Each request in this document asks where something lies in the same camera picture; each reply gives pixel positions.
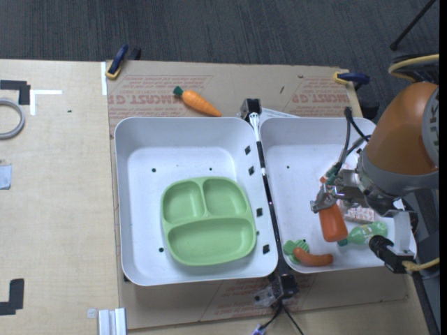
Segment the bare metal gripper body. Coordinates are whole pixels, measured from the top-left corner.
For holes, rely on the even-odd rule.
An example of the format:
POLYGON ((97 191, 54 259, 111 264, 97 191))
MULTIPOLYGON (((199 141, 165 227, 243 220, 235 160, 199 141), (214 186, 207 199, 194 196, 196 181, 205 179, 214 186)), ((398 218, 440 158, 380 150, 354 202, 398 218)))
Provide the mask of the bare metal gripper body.
POLYGON ((346 206, 369 207, 382 217, 394 217, 400 212, 395 201, 400 196, 379 188, 366 174, 355 170, 341 170, 333 184, 333 195, 346 206))

